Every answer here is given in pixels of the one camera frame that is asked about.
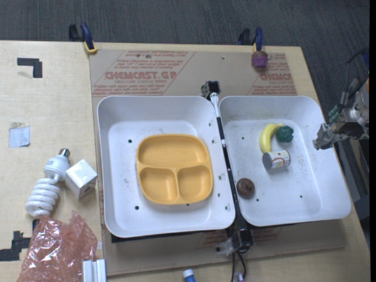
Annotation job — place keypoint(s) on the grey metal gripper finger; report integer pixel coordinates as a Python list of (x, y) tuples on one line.
[(324, 129), (320, 143)]

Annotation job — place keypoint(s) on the white plastic tray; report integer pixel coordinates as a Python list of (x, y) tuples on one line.
[(123, 169), (308, 181)]

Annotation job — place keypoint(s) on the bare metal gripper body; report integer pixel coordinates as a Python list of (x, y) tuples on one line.
[(352, 126)]

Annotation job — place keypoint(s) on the white spiral light bulb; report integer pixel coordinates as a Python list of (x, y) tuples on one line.
[(44, 192)]

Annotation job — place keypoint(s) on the brown doughnut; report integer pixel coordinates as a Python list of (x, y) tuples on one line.
[(245, 188)]

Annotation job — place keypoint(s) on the green broccoli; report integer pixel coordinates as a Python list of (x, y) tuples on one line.
[(284, 134)]

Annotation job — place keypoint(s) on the yellow banana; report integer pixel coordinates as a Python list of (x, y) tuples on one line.
[(265, 138)]

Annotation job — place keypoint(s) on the blue and white bottle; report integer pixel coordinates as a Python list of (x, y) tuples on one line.
[(188, 275)]

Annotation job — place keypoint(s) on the thin black and white rod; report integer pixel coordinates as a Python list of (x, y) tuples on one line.
[(224, 145)]

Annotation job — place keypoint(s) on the pink bubble wrap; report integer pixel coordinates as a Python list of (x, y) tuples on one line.
[(58, 248)]

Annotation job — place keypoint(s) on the brown cardboard board red print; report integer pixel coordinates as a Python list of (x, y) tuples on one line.
[(141, 72)]

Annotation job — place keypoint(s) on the white cube box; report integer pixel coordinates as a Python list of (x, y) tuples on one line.
[(80, 178)]

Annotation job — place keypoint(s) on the white can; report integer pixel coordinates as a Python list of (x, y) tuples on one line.
[(277, 159)]

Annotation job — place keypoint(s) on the purple cupcake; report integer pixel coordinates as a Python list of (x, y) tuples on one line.
[(259, 60)]

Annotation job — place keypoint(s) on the yellow divided plate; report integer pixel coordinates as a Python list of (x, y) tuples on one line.
[(173, 150)]

